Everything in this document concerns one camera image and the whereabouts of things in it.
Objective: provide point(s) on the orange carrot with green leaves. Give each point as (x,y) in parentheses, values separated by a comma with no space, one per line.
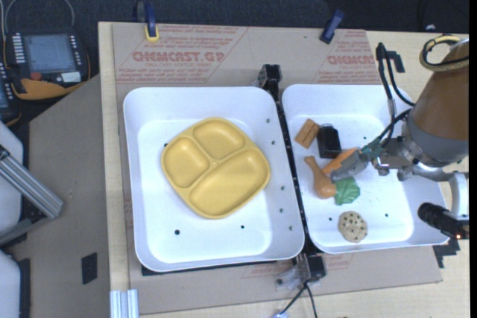
(346,191)

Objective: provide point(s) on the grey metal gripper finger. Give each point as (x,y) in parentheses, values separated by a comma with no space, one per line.
(340,175)
(356,161)

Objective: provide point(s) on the white plastic tray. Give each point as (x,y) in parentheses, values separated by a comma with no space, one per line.
(208,242)
(384,205)

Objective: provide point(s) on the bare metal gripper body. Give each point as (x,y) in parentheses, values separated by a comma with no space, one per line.
(398,158)

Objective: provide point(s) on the brown cardboard board red print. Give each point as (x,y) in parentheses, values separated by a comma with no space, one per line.
(223,59)

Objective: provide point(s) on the yellow divided plate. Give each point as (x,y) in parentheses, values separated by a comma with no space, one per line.
(216,167)

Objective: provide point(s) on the dark brown bottle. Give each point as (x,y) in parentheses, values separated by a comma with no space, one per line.
(328,142)

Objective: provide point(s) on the brown toy chicken drumstick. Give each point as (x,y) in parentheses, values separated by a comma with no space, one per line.
(321,182)

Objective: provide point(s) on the brown toy bread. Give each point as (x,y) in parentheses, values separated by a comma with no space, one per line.
(307,133)

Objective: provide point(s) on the thin black rod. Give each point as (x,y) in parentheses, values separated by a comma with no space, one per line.
(292,164)

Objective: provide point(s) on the chocolate chip biscuit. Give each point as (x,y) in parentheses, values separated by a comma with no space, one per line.
(352,226)

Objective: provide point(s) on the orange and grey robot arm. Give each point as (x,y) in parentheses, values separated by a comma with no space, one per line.
(439,108)

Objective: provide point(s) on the black cylinder on white bracket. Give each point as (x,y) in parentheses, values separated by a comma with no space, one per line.
(439,218)

